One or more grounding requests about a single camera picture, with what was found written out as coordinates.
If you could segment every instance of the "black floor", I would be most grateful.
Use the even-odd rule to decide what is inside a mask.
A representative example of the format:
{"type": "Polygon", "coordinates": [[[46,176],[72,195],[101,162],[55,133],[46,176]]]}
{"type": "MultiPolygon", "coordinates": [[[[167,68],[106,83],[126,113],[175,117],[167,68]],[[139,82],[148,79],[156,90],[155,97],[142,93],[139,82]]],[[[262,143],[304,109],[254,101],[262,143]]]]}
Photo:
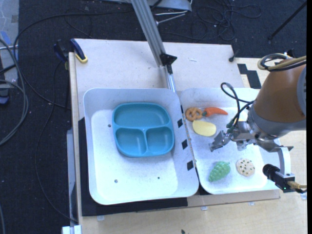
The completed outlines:
{"type": "MultiPolygon", "coordinates": [[[[230,44],[238,57],[261,58],[289,50],[296,57],[305,56],[306,6],[268,41],[305,1],[194,0],[192,12],[161,23],[159,31],[163,41],[230,44]]],[[[168,10],[153,9],[155,14],[164,12],[168,10]]],[[[71,112],[66,109],[70,107],[68,72],[60,65],[54,76],[59,59],[53,45],[61,39],[70,50],[71,38],[145,37],[130,4],[92,0],[19,0],[19,31],[19,65],[27,81],[29,110],[17,133],[0,146],[0,204],[7,234],[55,234],[70,224],[66,133],[71,128],[71,112]],[[72,13],[80,15],[64,16],[72,13]],[[28,83],[51,102],[55,92],[57,105],[40,98],[28,83]]],[[[21,92],[10,89],[9,93],[9,103],[0,105],[0,138],[22,113],[21,92]]]]}

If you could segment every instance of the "toy pretzel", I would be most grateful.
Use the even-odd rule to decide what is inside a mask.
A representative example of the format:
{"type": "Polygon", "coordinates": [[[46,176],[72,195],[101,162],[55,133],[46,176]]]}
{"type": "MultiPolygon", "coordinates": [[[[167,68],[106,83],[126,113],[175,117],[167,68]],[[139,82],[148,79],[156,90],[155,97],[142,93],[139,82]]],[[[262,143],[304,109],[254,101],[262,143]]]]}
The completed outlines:
{"type": "Polygon", "coordinates": [[[203,117],[202,113],[203,112],[199,108],[197,108],[197,107],[190,107],[189,109],[186,110],[185,117],[189,121],[194,121],[196,119],[201,119],[203,117]]]}

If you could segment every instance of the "orange carrot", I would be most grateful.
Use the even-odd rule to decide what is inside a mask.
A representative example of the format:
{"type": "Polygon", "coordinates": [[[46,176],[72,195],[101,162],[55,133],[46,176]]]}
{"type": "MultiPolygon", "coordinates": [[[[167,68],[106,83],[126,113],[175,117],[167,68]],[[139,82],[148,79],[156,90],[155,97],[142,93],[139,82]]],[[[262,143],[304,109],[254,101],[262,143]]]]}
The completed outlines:
{"type": "Polygon", "coordinates": [[[219,115],[227,115],[228,113],[226,111],[224,111],[223,109],[221,108],[218,108],[218,107],[206,107],[204,110],[203,110],[203,116],[206,116],[206,117],[209,117],[213,114],[219,114],[219,115]]]}

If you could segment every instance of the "blue plate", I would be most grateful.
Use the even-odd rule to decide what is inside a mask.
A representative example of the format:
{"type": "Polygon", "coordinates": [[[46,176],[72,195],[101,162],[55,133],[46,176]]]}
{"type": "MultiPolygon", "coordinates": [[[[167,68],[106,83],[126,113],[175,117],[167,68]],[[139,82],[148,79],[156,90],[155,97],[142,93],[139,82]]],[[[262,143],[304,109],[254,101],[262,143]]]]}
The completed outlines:
{"type": "Polygon", "coordinates": [[[129,157],[163,155],[171,151],[175,135],[167,110],[156,103],[124,103],[113,111],[118,150],[129,157]]]}

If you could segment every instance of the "brown cylinder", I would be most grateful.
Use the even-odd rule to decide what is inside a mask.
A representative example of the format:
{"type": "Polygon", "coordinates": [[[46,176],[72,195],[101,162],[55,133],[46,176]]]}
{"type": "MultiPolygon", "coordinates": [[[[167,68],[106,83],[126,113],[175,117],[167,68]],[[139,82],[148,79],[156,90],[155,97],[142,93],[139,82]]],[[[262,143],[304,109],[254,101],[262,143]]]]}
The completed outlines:
{"type": "Polygon", "coordinates": [[[269,73],[254,103],[254,110],[260,117],[282,123],[306,118],[297,98],[297,83],[304,67],[269,73]]]}

